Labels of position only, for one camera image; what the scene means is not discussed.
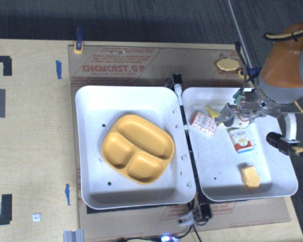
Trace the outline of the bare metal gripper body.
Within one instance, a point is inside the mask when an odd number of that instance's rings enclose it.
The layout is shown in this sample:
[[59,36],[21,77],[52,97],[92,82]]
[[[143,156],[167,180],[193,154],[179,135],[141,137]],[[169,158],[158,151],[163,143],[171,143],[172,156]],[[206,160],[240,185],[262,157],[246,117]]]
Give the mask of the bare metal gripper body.
[[261,89],[236,92],[236,110],[242,115],[255,119],[257,117],[281,115],[281,104],[269,98]]

